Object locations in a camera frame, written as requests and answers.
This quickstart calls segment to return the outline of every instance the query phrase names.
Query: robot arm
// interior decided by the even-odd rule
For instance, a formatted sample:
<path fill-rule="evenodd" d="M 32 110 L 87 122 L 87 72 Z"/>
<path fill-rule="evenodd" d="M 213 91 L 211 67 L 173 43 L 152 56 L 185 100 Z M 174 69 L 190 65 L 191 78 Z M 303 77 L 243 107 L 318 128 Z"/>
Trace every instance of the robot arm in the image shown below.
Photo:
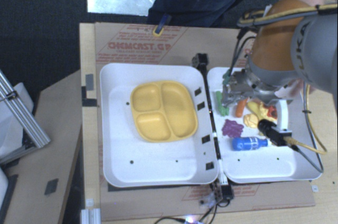
<path fill-rule="evenodd" d="M 296 0 L 276 3 L 268 15 L 307 5 Z M 330 92 L 337 107 L 337 12 L 293 18 L 263 26 L 245 69 L 223 86 L 223 105 L 257 97 L 267 105 L 281 87 L 297 78 Z"/>

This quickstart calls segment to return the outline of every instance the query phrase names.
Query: black clip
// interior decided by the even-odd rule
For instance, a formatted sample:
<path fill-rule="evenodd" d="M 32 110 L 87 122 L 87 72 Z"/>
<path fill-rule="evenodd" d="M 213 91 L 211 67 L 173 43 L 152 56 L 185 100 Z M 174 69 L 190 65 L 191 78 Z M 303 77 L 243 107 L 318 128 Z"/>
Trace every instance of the black clip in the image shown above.
<path fill-rule="evenodd" d="M 0 99 L 0 102 L 7 100 L 13 100 L 14 98 L 18 97 L 17 91 L 11 91 L 8 93 L 4 98 Z"/>
<path fill-rule="evenodd" d="M 316 5 L 315 7 L 317 9 L 318 15 L 331 15 L 337 13 L 337 7 L 328 9 L 323 9 L 321 5 Z"/>

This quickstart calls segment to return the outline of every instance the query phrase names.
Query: yellow cable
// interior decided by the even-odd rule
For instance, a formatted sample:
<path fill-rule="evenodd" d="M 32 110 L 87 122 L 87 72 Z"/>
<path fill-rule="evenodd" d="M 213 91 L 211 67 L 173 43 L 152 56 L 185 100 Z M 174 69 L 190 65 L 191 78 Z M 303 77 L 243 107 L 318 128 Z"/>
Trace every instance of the yellow cable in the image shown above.
<path fill-rule="evenodd" d="M 310 85 L 307 84 L 306 85 L 306 97 L 304 97 L 306 99 L 306 107 L 308 109 L 308 95 L 309 95 L 309 92 L 310 92 Z M 313 148 L 313 147 L 310 147 L 304 143 L 301 143 L 299 141 L 297 141 L 296 139 L 292 138 L 292 137 L 285 137 L 284 140 L 290 144 L 290 145 L 298 145 L 298 146 L 301 146 L 301 147 L 304 147 L 304 148 L 307 148 L 315 153 L 318 153 L 318 154 L 326 154 L 327 153 L 327 149 L 325 148 L 325 146 L 323 145 L 323 143 L 320 141 L 320 139 L 318 138 L 317 134 L 315 133 L 314 129 L 313 129 L 313 126 L 312 126 L 312 122 L 310 120 L 310 117 L 308 115 L 308 113 L 306 113 L 306 116 L 307 116 L 307 119 L 308 119 L 308 122 L 309 122 L 309 125 L 310 125 L 310 128 L 312 130 L 312 133 L 313 133 L 313 136 L 315 137 L 316 141 L 319 143 L 319 145 L 321 146 L 321 148 L 323 149 L 323 151 L 320 151 L 316 148 Z"/>
<path fill-rule="evenodd" d="M 333 10 L 337 9 L 338 4 L 333 3 L 333 4 L 326 4 L 326 5 L 319 5 L 317 6 L 311 6 L 311 7 L 302 7 L 302 8 L 297 8 L 297 9 L 292 9 L 288 11 L 284 11 L 281 13 L 273 14 L 273 15 L 268 15 L 264 17 L 258 17 L 256 19 L 240 19 L 238 21 L 239 24 L 249 24 L 252 22 L 262 22 L 262 21 L 269 21 L 273 20 L 275 18 L 280 18 L 288 15 L 293 15 L 293 14 L 299 14 L 299 13 L 308 13 L 308 12 L 317 12 L 317 11 L 322 11 L 322 10 Z"/>
<path fill-rule="evenodd" d="M 254 12 L 244 13 L 244 20 L 247 20 L 250 15 L 261 15 L 263 16 L 265 13 L 265 10 L 256 10 Z"/>

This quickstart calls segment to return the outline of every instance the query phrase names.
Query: purple toy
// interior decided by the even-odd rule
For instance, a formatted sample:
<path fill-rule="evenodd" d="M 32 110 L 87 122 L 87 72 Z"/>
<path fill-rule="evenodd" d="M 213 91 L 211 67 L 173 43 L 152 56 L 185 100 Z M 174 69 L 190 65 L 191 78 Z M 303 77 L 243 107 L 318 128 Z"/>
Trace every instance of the purple toy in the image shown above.
<path fill-rule="evenodd" d="M 240 137 L 243 132 L 244 125 L 238 124 L 235 120 L 226 119 L 226 123 L 222 128 L 223 136 Z"/>

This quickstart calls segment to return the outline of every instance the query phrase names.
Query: white tray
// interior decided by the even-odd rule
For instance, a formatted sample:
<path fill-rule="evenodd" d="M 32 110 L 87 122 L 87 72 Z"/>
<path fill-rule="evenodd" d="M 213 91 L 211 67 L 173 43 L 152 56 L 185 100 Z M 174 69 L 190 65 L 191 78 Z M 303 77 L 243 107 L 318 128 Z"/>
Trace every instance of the white tray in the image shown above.
<path fill-rule="evenodd" d="M 140 137 L 129 105 L 140 84 L 174 80 L 188 89 L 198 129 L 186 139 L 152 143 Z M 117 187 L 208 184 L 218 175 L 208 103 L 202 75 L 193 67 L 112 63 L 100 73 L 104 175 Z"/>
<path fill-rule="evenodd" d="M 234 151 L 232 149 L 232 139 L 222 135 L 222 127 L 225 119 L 235 120 L 243 124 L 242 118 L 234 116 L 234 110 L 230 110 L 229 116 L 222 117 L 216 110 L 217 101 L 216 91 L 222 91 L 222 76 L 228 68 L 213 68 L 208 73 L 208 83 L 212 106 L 214 107 L 214 121 L 217 128 L 220 152 L 222 156 L 223 169 L 226 176 L 237 183 L 258 183 L 275 181 L 293 180 L 313 180 L 318 178 L 321 173 L 314 169 L 299 153 L 294 152 L 289 147 L 277 147 L 269 145 L 253 151 Z M 289 105 L 282 100 L 277 107 L 279 128 L 287 128 L 293 132 L 293 137 L 300 142 L 314 146 L 313 139 L 309 134 L 304 113 L 302 113 L 301 95 L 293 100 Z M 243 115 L 251 113 L 245 108 Z M 242 137 L 258 135 L 259 130 L 244 127 Z M 317 155 L 307 149 L 301 149 L 318 166 L 320 166 Z"/>
<path fill-rule="evenodd" d="M 293 180 L 313 180 L 321 173 L 300 154 L 288 147 L 269 145 L 254 151 L 234 151 L 231 138 L 222 135 L 225 119 L 242 123 L 241 118 L 221 117 L 215 107 L 215 92 L 222 90 L 222 76 L 228 68 L 213 68 L 208 83 L 214 120 L 226 176 L 237 183 L 258 183 Z M 152 143 L 140 137 L 129 105 L 132 90 L 143 83 L 174 80 L 185 85 L 192 96 L 198 116 L 196 133 L 176 142 Z M 158 66 L 145 64 L 112 63 L 100 73 L 102 134 L 104 146 L 104 175 L 117 187 L 208 184 L 218 176 L 208 103 L 202 75 L 193 67 Z M 204 103 L 205 108 L 197 106 Z M 283 100 L 277 107 L 280 128 L 293 131 L 300 142 L 314 146 L 304 114 L 302 98 L 287 105 Z M 250 111 L 245 108 L 244 114 Z M 244 128 L 242 137 L 257 136 L 257 129 Z M 320 159 L 307 149 L 302 151 L 318 166 Z"/>

